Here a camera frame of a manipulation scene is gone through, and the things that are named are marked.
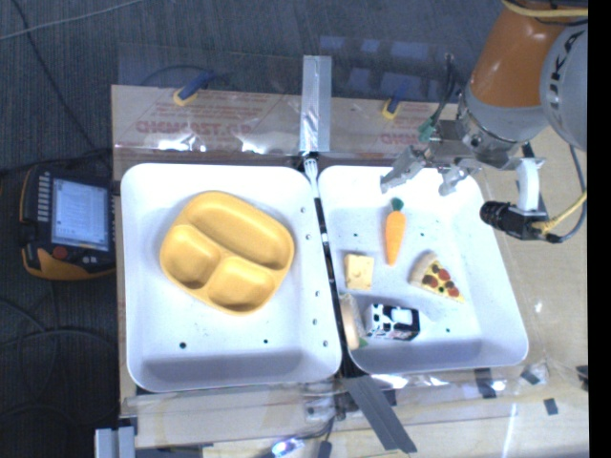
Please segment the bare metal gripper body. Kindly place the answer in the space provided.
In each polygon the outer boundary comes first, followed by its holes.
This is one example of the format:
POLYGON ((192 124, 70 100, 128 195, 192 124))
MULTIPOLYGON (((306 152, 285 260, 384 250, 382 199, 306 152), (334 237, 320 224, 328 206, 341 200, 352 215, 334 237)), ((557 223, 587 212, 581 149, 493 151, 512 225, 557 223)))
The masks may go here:
POLYGON ((520 162, 518 142, 494 135, 469 118, 425 123, 419 128, 419 141, 426 145, 423 155, 432 167, 514 170, 520 162))

